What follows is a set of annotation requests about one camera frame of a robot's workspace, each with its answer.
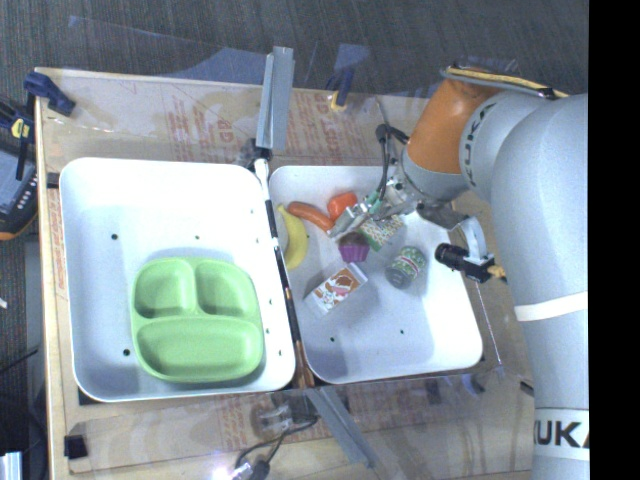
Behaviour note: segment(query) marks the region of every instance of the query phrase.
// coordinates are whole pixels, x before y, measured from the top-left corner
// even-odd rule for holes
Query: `carrot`
[[[358,202],[358,196],[353,192],[345,192],[344,194],[332,197],[327,203],[327,210],[329,211],[329,217],[336,220],[342,212],[350,206],[353,206]]]
[[[311,224],[315,224],[323,231],[329,231],[333,227],[333,221],[315,206],[300,201],[293,201],[287,206],[287,211],[291,215],[308,220]]]

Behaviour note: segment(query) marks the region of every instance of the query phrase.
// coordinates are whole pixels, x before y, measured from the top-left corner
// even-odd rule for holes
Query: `green can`
[[[384,273],[396,288],[407,288],[427,266],[427,258],[417,247],[403,247]]]

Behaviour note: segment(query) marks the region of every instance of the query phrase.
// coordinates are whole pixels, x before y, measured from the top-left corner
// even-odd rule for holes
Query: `floor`
[[[0,94],[18,104],[36,66],[259,84],[260,59],[273,45],[294,48],[296,87],[324,88],[352,67],[354,91],[428,96],[438,70],[458,58],[569,93],[587,92],[589,81],[589,0],[0,0],[0,37]],[[10,143],[0,131],[0,145]],[[33,349],[34,239],[37,222],[0,242],[3,368]],[[527,382],[508,290],[493,302],[504,316],[493,328],[501,364],[516,385]],[[37,361],[0,374],[0,395],[20,407],[0,404],[7,450],[33,444],[25,411],[38,409],[38,382],[30,380]]]

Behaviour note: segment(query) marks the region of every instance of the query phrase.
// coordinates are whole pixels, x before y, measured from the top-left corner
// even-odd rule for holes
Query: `green tray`
[[[143,368],[169,382],[239,379],[264,353],[251,277],[227,261],[163,258],[144,265],[133,287],[131,327]]]

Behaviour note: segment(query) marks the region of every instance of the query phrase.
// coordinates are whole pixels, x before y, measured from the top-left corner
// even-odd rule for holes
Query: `banana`
[[[277,210],[282,214],[284,225],[289,235],[289,243],[284,251],[284,264],[287,270],[297,268],[307,255],[309,237],[302,219],[291,215],[283,205],[279,204]]]

